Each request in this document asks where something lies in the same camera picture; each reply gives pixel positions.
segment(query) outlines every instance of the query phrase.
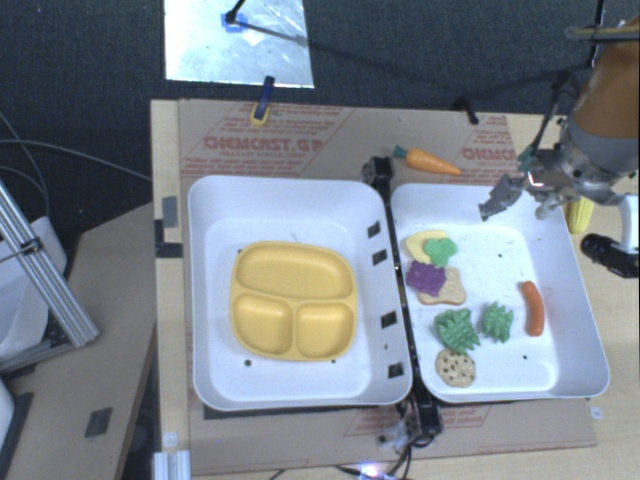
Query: brown cylinder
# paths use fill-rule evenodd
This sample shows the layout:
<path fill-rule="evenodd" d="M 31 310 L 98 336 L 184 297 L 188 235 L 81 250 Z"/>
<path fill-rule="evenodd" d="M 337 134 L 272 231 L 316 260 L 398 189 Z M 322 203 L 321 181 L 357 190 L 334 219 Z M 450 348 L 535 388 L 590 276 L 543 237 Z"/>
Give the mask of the brown cylinder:
<path fill-rule="evenodd" d="M 636 16 L 625 27 L 638 27 Z M 638 139 L 640 42 L 607 45 L 580 93 L 573 118 L 585 132 Z"/>

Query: wooden edge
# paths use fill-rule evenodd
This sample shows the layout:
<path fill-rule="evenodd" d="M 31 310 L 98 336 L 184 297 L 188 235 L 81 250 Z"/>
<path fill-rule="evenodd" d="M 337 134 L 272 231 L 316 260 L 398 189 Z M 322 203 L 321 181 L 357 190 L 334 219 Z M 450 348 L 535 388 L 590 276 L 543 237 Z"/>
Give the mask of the wooden edge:
<path fill-rule="evenodd" d="M 178 102 L 151 102 L 154 219 L 163 219 L 163 200 L 175 197 L 180 218 Z M 182 242 L 181 223 L 163 227 L 165 242 Z M 182 257 L 156 258 L 157 341 L 162 451 L 188 450 L 187 347 Z"/>

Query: sausage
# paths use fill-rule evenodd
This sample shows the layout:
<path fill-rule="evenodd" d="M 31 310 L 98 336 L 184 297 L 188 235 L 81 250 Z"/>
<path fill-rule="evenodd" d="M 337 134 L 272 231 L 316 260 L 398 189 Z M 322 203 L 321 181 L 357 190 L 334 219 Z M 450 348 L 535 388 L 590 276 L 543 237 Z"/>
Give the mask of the sausage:
<path fill-rule="evenodd" d="M 520 286 L 524 300 L 529 308 L 527 333 L 529 336 L 540 336 L 544 331 L 544 303 L 538 288 L 532 281 L 525 281 Z"/>

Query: yellow plate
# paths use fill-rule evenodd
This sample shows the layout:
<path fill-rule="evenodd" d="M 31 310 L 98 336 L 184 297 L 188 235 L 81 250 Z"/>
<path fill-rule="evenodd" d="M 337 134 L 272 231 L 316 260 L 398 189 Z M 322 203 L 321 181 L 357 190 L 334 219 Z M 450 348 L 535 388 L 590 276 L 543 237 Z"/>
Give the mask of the yellow plate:
<path fill-rule="evenodd" d="M 349 263 L 324 247 L 256 242 L 238 254 L 231 279 L 231 324 L 261 356 L 333 359 L 351 346 L 357 289 Z"/>

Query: black fabric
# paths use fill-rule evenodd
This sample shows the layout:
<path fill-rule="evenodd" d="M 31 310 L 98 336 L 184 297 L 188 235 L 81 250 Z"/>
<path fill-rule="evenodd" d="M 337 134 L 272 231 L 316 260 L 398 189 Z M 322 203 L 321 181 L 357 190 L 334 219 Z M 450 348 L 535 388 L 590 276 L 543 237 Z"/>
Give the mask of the black fabric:
<path fill-rule="evenodd" d="M 592 24 L 597 0 L 303 0 L 316 88 L 276 89 L 274 101 L 541 113 L 563 68 L 589 46 L 564 38 Z M 164 78 L 163 0 L 0 0 L 0 110 L 24 139 L 44 140 L 150 173 L 154 98 L 256 99 L 248 86 Z M 607 0 L 605 24 L 638 13 Z M 0 138 L 8 137 L 0 125 Z M 151 200 L 150 184 L 33 149 L 67 247 L 82 231 Z M 32 171 L 15 147 L 0 166 Z M 29 217 L 41 199 L 0 176 Z"/>

